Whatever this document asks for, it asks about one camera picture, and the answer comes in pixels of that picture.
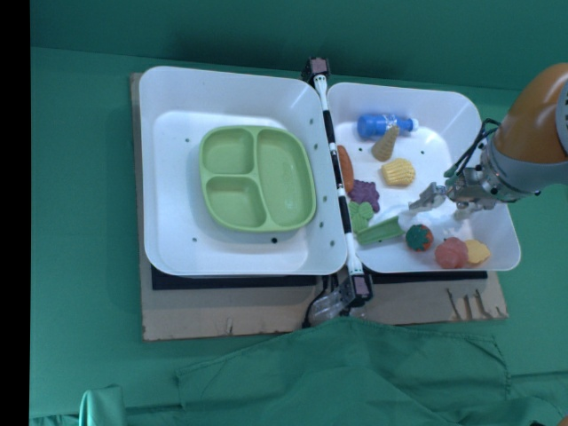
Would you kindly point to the green cloth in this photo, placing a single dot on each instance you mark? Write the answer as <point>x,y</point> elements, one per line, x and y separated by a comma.
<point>355,371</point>

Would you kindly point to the red and green toy strawberry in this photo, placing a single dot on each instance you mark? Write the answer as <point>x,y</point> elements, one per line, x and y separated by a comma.
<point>418,238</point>

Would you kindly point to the blue plastic bottle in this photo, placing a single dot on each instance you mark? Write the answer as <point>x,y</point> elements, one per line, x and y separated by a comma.
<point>373,125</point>

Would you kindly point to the pink toy fruit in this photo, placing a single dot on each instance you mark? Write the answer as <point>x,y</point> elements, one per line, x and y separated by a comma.
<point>450,253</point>

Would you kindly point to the brown cardboard board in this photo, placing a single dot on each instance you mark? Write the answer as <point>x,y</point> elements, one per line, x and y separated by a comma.
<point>222,317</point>

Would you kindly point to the tan toy ice cream cone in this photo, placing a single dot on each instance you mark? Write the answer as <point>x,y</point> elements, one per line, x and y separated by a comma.
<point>385,147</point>

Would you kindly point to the yellow toy food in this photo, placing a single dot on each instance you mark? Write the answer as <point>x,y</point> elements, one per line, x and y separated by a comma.
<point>478,252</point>

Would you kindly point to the orange oblong toy food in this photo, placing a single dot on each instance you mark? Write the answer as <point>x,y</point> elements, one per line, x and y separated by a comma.
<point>345,169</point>

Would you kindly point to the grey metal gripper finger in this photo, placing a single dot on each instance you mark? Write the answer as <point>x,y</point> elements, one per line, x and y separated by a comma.
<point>428,197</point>
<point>462,213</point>

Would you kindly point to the yellow toy corn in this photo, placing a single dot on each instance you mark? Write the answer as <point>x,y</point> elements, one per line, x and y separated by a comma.
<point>398,172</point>

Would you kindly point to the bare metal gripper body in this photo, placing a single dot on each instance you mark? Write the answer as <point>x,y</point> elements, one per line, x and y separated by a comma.
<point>475,189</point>

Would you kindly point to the thin black and white rod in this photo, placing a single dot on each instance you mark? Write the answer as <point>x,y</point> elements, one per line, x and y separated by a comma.
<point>328,127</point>

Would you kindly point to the green toy celery stick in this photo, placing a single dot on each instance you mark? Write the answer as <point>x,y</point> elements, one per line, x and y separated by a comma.
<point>377,232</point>

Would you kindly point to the green toy leaf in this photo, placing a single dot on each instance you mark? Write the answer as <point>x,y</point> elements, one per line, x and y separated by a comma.
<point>358,215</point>

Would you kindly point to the green divided plate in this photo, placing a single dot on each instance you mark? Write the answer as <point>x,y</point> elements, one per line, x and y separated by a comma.
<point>279,180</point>

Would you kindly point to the white plastic tray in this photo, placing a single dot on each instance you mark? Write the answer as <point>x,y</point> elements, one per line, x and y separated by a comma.
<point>444,104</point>
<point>177,238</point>

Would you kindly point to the purple toy grapes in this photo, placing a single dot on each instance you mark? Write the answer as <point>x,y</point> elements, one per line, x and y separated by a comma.
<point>365,193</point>

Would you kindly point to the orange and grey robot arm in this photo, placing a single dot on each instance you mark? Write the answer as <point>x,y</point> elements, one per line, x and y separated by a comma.
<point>532,122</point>

